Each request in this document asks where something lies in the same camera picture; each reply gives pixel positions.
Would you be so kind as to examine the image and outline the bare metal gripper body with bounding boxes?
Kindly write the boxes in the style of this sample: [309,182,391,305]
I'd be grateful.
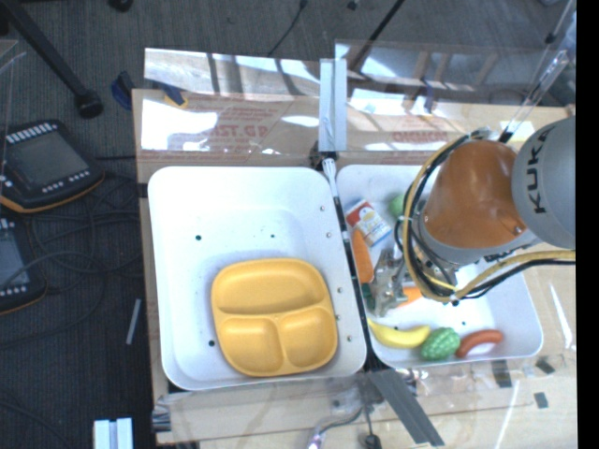
[404,249,459,298]

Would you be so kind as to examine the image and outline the small orange toy piece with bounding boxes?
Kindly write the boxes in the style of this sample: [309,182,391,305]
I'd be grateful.
[398,286,425,307]

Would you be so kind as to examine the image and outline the orange carrot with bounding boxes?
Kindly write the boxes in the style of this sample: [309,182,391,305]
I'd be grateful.
[351,228,376,285]

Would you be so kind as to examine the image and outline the yellow banana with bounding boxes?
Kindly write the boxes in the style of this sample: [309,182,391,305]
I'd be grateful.
[367,316,431,350]

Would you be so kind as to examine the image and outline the white and orange carton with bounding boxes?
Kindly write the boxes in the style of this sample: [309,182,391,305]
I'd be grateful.
[344,198,393,249]

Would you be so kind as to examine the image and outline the green grapes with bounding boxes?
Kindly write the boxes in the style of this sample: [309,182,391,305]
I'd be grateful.
[419,326,461,362]

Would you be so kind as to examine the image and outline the red-brown sausage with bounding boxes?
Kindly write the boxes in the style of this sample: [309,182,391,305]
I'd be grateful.
[455,328,504,359]

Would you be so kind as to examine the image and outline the white plastic tray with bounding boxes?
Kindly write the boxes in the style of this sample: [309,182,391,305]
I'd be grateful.
[147,165,368,391]
[335,164,545,370]

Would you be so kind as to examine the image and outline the yellow divided plate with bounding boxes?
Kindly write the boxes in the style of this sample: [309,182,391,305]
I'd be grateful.
[210,257,340,378]

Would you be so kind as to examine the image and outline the brown cardboard board red print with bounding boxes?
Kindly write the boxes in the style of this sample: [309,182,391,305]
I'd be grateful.
[132,88,577,444]

